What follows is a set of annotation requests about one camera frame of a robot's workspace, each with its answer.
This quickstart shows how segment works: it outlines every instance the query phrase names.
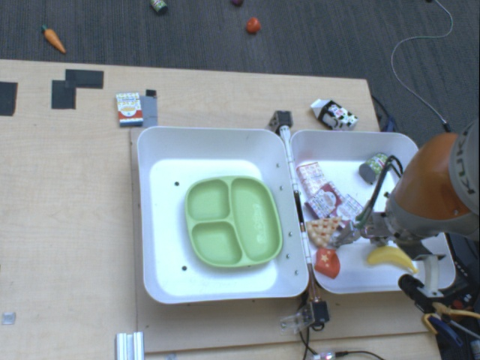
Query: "toy banana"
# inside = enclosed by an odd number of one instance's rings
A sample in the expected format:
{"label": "toy banana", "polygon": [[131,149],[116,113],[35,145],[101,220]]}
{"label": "toy banana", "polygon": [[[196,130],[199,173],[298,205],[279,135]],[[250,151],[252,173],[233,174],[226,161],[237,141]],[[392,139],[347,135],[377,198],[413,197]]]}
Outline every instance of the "toy banana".
{"label": "toy banana", "polygon": [[380,263],[392,263],[410,269],[414,274],[419,270],[413,265],[412,260],[400,248],[378,247],[372,250],[367,257],[367,263],[371,265]]}

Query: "small box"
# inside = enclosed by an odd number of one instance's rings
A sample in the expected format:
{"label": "small box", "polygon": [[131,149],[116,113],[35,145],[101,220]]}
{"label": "small box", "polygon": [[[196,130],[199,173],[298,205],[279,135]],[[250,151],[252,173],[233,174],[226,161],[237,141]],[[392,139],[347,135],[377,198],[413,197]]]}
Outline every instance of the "small box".
{"label": "small box", "polygon": [[305,205],[313,214],[321,219],[327,218],[344,201],[344,197],[330,181],[323,185],[315,196],[308,199]]}
{"label": "small box", "polygon": [[297,175],[308,198],[315,195],[327,182],[318,163],[298,166]]}
{"label": "small box", "polygon": [[363,211],[363,207],[350,195],[346,195],[342,200],[342,203],[330,214],[330,217],[340,217],[340,227],[345,228],[350,221],[355,221],[357,215]]}
{"label": "small box", "polygon": [[355,128],[359,118],[347,111],[333,100],[316,100],[311,109],[317,119],[333,130],[351,131]]}
{"label": "small box", "polygon": [[116,97],[120,127],[142,126],[140,94],[138,92],[119,93]]}

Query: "red and white box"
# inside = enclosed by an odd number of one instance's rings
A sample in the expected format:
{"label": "red and white box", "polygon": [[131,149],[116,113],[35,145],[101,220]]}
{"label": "red and white box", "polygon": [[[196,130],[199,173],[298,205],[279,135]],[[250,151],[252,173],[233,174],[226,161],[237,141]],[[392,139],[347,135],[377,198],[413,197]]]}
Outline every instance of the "red and white box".
{"label": "red and white box", "polygon": [[342,204],[344,197],[338,192],[334,184],[329,181],[324,184],[315,196],[312,196],[305,205],[313,212],[316,218],[327,218]]}
{"label": "red and white box", "polygon": [[357,215],[363,211],[360,203],[350,195],[342,198],[342,203],[330,214],[331,218],[340,217],[341,228],[345,228],[350,221],[355,221]]}
{"label": "red and white box", "polygon": [[119,93],[116,97],[120,127],[142,126],[140,94],[138,92]]}
{"label": "red and white box", "polygon": [[297,176],[300,179],[307,198],[314,196],[327,183],[325,175],[318,163],[310,163],[297,167]]}

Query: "gray carpet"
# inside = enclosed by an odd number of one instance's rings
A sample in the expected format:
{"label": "gray carpet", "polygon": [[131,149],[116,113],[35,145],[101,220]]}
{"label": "gray carpet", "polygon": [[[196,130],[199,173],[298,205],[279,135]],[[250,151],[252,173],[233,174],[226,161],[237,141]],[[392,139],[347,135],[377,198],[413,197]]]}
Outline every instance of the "gray carpet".
{"label": "gray carpet", "polygon": [[[0,58],[365,78],[397,129],[419,145],[443,131],[390,68],[398,41],[448,31],[449,18],[435,3],[165,1],[169,12],[156,16],[149,0],[0,0]],[[479,115],[480,0],[439,1],[454,17],[453,32],[405,43],[395,65],[459,131]],[[257,35],[245,31],[252,16],[262,23]],[[66,56],[45,44],[42,24],[57,31]]]}

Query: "small red toy ball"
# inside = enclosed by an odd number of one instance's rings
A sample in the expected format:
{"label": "small red toy ball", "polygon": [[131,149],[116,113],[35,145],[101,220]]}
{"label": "small red toy ball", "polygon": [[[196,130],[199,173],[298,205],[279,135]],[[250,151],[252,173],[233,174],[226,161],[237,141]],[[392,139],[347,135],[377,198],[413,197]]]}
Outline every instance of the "small red toy ball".
{"label": "small red toy ball", "polygon": [[247,32],[248,33],[257,33],[262,26],[260,25],[260,21],[256,17],[252,17],[250,20],[247,21]]}

